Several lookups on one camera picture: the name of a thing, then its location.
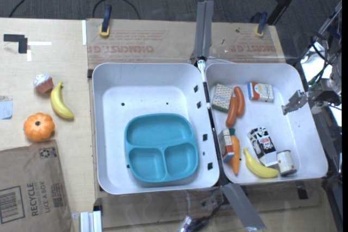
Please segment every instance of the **toy banana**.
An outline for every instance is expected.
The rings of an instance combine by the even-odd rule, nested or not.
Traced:
[[[279,174],[279,171],[266,167],[260,164],[247,150],[247,148],[243,148],[243,152],[245,154],[245,164],[247,168],[261,178],[274,178]]]
[[[64,104],[61,96],[61,86],[63,82],[60,81],[58,85],[53,88],[51,92],[51,103],[54,111],[62,118],[73,119],[74,113]]]

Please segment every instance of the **wooden table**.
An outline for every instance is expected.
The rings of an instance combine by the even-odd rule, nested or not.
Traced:
[[[64,173],[65,186],[73,219],[82,211],[92,211],[96,200],[95,169],[93,157],[93,140],[90,106],[90,80],[87,78],[88,47],[83,44],[83,22],[79,20],[37,20],[37,19],[0,19],[2,34],[22,34],[29,42],[51,42],[51,46],[31,46],[31,61],[26,54],[18,53],[18,43],[0,41],[0,95],[13,98],[13,115],[9,120],[0,120],[0,150],[27,146],[31,144],[23,132],[25,119],[36,112],[52,115],[56,125],[54,138],[57,140],[61,166]],[[131,26],[135,21],[120,20],[118,28]],[[140,26],[149,26],[151,22],[137,21]],[[174,27],[185,26],[188,35],[188,46],[194,45],[195,23],[169,23],[162,30],[169,30],[167,38],[178,30]],[[163,22],[153,22],[163,26]],[[220,34],[221,27],[231,27],[229,23],[213,25],[213,39],[229,40],[228,34]],[[271,30],[275,47],[281,51],[275,28]],[[57,116],[52,107],[49,95],[41,95],[33,87],[33,79],[39,73],[48,73],[55,84],[64,82],[64,102],[75,114],[73,121],[66,121]],[[321,193],[321,206],[311,209],[297,209],[276,212],[265,212],[261,215],[269,231],[335,231],[335,224],[327,202],[326,194]],[[134,227],[133,231],[172,231],[178,223],[145,225]],[[245,231],[237,216],[219,217],[212,220],[212,230]],[[73,230],[78,231],[78,220],[73,221]]]

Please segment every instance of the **pumpkin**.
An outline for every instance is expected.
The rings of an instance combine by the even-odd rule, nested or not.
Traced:
[[[54,128],[52,117],[41,112],[30,115],[24,122],[24,132],[27,138],[33,141],[47,139],[54,131]]]

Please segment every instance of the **blue tray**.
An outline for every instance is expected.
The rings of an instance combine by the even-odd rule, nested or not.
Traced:
[[[125,130],[125,148],[133,175],[148,183],[184,179],[198,166],[194,131],[178,114],[132,119]]]

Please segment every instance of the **cupcake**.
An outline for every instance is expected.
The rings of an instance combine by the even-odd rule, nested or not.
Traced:
[[[40,93],[46,93],[53,88],[53,80],[47,73],[38,74],[33,84]]]

